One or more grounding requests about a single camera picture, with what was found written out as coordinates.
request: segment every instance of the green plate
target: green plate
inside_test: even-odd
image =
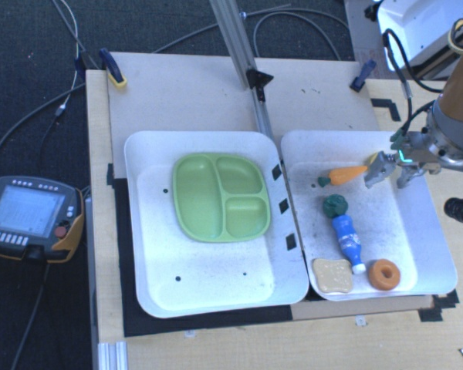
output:
[[[192,153],[175,163],[177,218],[195,240],[232,242],[262,236],[271,210],[261,170],[228,153]]]

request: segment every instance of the controller screen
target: controller screen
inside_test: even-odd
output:
[[[7,185],[0,198],[0,230],[48,238],[65,196]]]

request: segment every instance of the wooden table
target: wooden table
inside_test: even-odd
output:
[[[332,62],[331,72],[323,75],[333,75],[343,67]],[[435,98],[435,94],[411,85],[415,106]],[[406,104],[397,80],[368,79],[362,95],[371,99],[391,99],[397,104],[402,119],[406,118]],[[427,176],[458,270],[456,291],[459,303],[456,308],[442,311],[443,321],[422,322],[414,310],[414,301],[408,305],[409,311],[403,311],[405,306],[402,302],[398,311],[392,311],[391,306],[381,306],[380,311],[377,307],[375,310],[370,307],[372,311],[367,313],[358,312],[358,308],[351,312],[350,308],[343,308],[338,316],[330,318],[330,306],[335,304],[323,301],[317,316],[313,316],[311,311],[305,313],[302,303],[297,307],[294,304],[296,321],[125,338],[116,206],[113,189],[106,185],[106,167],[112,163],[113,156],[108,85],[104,72],[88,71],[87,102],[94,231],[94,264],[90,266],[96,281],[93,321],[96,321],[95,332],[100,346],[122,342],[121,348],[127,348],[130,370],[463,368],[463,357],[458,352],[459,348],[463,348],[463,224],[446,216],[443,211],[448,198],[463,198],[463,173],[451,171]],[[395,130],[401,125],[390,119],[388,109],[375,108],[374,113],[381,130]],[[412,129],[419,128],[421,124],[422,121],[417,120]],[[430,299],[422,297],[422,307]],[[357,322],[353,314],[362,314],[363,317]]]

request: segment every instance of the orange carrot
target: orange carrot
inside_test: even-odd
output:
[[[341,185],[359,176],[367,170],[367,166],[349,166],[332,169],[327,175],[331,180],[331,185]]]

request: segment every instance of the blue bottle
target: blue bottle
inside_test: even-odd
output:
[[[346,214],[339,215],[332,219],[332,224],[336,231],[341,251],[352,264],[353,273],[361,274],[365,272],[365,264],[360,259],[362,246],[355,229],[353,229],[352,218]]]

